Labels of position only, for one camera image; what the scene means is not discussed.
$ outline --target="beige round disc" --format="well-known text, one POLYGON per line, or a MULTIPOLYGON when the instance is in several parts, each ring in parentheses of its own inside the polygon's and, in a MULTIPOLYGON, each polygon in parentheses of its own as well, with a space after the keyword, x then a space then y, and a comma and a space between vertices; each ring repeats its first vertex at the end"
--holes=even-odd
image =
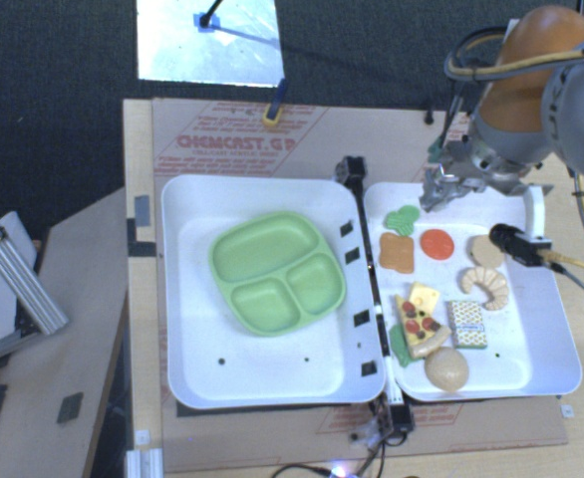
POLYGON ((441 347, 425 358, 425 374, 434 386, 454 392, 467 383, 469 366, 459 351, 441 347))
POLYGON ((477 235, 471 240, 469 254, 482 267, 495 269, 504 260, 504 254, 495 246, 488 235, 477 235))

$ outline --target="green divided plate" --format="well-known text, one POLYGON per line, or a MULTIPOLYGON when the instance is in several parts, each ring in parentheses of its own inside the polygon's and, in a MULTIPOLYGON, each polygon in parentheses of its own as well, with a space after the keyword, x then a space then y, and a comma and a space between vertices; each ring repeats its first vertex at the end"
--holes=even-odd
POLYGON ((210 247, 209 264, 237 319, 264 337, 302 328, 345 298, 330 246, 295 212, 266 214, 224 232, 210 247))

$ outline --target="protective paper film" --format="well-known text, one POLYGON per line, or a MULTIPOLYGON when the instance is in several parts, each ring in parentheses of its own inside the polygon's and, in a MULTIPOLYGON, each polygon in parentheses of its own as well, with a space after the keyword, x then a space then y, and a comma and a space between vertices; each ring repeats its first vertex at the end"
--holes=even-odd
POLYGON ((276 87, 284 78, 274 0, 137 0, 142 80, 276 87))

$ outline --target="toy pizza slice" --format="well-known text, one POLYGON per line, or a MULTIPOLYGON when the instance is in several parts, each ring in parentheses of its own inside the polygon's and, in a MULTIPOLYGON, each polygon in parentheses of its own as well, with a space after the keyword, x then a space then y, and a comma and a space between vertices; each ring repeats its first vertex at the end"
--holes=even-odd
POLYGON ((412 358, 424 358, 442 346, 451 335, 451 329, 436 321, 431 313, 418 309, 401 296, 395 298, 412 358))

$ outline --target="black carpet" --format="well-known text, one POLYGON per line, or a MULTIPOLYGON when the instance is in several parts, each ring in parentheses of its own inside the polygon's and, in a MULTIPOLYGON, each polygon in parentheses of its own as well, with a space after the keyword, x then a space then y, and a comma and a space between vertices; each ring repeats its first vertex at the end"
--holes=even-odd
MULTIPOLYGON (((291 103, 442 109, 465 33, 576 0, 275 0, 291 103)), ((136 0, 0 0, 0 215, 33 237, 123 186, 122 100, 267 101, 137 79, 136 0)))

